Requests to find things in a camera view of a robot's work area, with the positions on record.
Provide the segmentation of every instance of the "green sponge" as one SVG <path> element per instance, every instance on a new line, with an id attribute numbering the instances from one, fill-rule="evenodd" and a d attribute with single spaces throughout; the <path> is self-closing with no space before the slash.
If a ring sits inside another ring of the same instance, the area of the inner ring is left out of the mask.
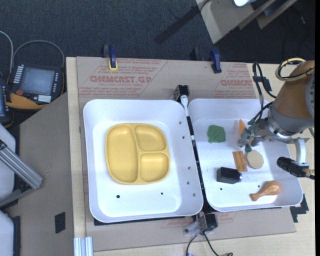
<path id="1" fill-rule="evenodd" d="M 208 135 L 209 143 L 221 143 L 226 141 L 225 129 L 221 126 L 214 124 L 210 125 L 206 134 Z"/>

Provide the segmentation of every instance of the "brown drumstick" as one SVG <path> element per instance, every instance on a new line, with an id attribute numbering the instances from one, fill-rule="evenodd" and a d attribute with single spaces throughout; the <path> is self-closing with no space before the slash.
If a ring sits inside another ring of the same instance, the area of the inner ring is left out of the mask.
<path id="1" fill-rule="evenodd" d="M 253 201 L 257 201 L 258 198 L 262 196 L 269 196 L 269 195 L 277 195 L 281 192 L 281 186 L 279 182 L 272 180 L 269 181 L 265 186 L 261 189 L 260 192 L 250 194 L 250 197 Z"/>

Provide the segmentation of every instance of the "yellow divided plate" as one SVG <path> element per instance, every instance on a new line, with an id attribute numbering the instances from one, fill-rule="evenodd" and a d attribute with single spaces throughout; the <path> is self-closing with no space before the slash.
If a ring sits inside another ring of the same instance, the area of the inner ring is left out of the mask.
<path id="1" fill-rule="evenodd" d="M 122 184 L 159 182 L 170 170 L 166 136 L 150 124 L 112 126 L 105 136 L 105 159 L 111 177 Z"/>

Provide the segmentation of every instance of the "beige disc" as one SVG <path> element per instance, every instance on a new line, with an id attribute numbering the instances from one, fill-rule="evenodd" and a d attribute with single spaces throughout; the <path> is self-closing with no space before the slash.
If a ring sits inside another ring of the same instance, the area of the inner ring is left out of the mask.
<path id="1" fill-rule="evenodd" d="M 249 165 L 254 169 L 260 169 L 264 164 L 263 156 L 254 149 L 246 154 L 246 159 Z"/>

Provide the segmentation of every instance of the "black floor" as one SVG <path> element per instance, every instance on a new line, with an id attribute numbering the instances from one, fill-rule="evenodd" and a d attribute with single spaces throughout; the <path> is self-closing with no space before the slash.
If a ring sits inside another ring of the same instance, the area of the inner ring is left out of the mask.
<path id="1" fill-rule="evenodd" d="M 299 0 L 266 28 L 254 20 L 213 45 L 195 0 L 0 0 L 0 31 L 14 49 L 46 40 L 66 57 L 98 57 L 103 44 L 113 44 L 119 58 L 188 60 L 197 47 L 207 60 L 215 47 L 222 61 L 278 64 L 315 59 L 315 7 L 315 0 Z M 14 61 L 59 66 L 62 59 L 54 47 L 37 43 L 23 47 Z M 9 70 L 10 44 L 0 34 L 0 72 L 7 77 Z"/>

